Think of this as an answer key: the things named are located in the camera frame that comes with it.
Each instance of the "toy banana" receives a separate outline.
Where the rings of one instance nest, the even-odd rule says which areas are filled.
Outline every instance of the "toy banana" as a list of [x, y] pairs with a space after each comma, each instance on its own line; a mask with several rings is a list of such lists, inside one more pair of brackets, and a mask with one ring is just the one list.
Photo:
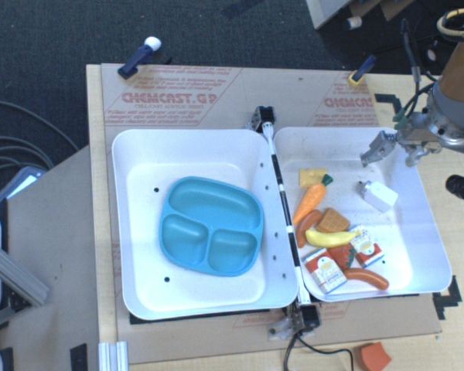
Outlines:
[[310, 245], [315, 247], [325, 247], [329, 249], [330, 247], [343, 246], [344, 244], [348, 244], [351, 239], [360, 235], [361, 232], [343, 231], [324, 233], [317, 230], [306, 230], [305, 234], [306, 240]]

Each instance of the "blue plastic plate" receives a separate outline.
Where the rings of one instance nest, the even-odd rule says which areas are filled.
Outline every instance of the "blue plastic plate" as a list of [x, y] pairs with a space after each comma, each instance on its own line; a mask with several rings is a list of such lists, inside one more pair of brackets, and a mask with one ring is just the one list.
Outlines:
[[258, 257], [263, 223], [263, 209], [252, 193], [217, 180], [185, 177], [165, 198], [160, 248], [181, 267], [238, 276]]

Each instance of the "orange block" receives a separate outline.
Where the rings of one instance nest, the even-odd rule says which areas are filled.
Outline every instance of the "orange block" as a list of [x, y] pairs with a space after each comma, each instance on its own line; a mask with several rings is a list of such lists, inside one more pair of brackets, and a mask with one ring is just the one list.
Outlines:
[[360, 351], [361, 359], [369, 371], [381, 371], [391, 361], [381, 342], [364, 346]]

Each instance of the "toy food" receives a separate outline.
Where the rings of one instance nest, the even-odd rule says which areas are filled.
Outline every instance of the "toy food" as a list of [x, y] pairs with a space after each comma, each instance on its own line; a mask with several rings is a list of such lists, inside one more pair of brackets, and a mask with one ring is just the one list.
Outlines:
[[350, 268], [354, 261], [354, 256], [356, 255], [356, 250], [350, 243], [342, 246], [331, 247], [327, 250], [339, 268], [343, 271]]
[[326, 186], [330, 184], [333, 179], [329, 175], [323, 177], [323, 181], [311, 185], [305, 192], [304, 196], [299, 203], [297, 210], [292, 217], [292, 223], [295, 225], [307, 216], [309, 212], [315, 209], [322, 201], [326, 194]]
[[330, 247], [342, 246], [348, 244], [351, 239], [360, 234], [359, 231], [356, 232], [333, 232], [333, 233], [324, 233], [317, 230], [306, 230], [306, 240], [308, 243], [315, 247]]
[[314, 209], [299, 222], [299, 224], [295, 228], [295, 240], [297, 241], [297, 247], [299, 249], [304, 247], [304, 245], [306, 244], [305, 231], [308, 230], [315, 223], [317, 223], [322, 218], [322, 216], [323, 214], [319, 210]]
[[334, 208], [329, 207], [325, 210], [323, 218], [316, 225], [316, 229], [321, 232], [340, 232], [347, 231], [350, 221], [337, 212]]
[[326, 249], [318, 249], [308, 255], [303, 263], [320, 290], [325, 294], [347, 282], [346, 276]]
[[349, 268], [343, 271], [347, 280], [365, 281], [380, 290], [388, 289], [388, 280], [376, 272], [364, 268]]
[[360, 349], [360, 354], [368, 371], [382, 371], [392, 360], [381, 342], [364, 346]]
[[351, 232], [359, 232], [350, 243], [353, 245], [356, 251], [356, 260], [363, 266], [367, 267], [373, 262], [381, 259], [384, 256], [384, 252], [374, 241], [367, 229], [359, 225], [351, 230]]
[[317, 182], [322, 182], [326, 168], [299, 169], [299, 186], [308, 188]]

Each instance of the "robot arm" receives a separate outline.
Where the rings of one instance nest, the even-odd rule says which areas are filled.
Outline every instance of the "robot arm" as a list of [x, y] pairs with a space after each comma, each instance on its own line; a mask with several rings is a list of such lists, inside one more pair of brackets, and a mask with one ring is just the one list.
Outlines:
[[[449, 21], [458, 16], [464, 16], [464, 9], [447, 12], [437, 22], [442, 36], [458, 43], [441, 77], [420, 90], [416, 86], [413, 98], [394, 117], [396, 132], [381, 131], [377, 135], [370, 149], [360, 156], [363, 166], [385, 158], [397, 144], [408, 153], [408, 166], [418, 164], [421, 157], [440, 152], [442, 148], [464, 153], [464, 31], [448, 27]], [[419, 84], [419, 72], [414, 65], [412, 69], [415, 83]], [[428, 95], [427, 103], [421, 112], [416, 112], [421, 94]]]

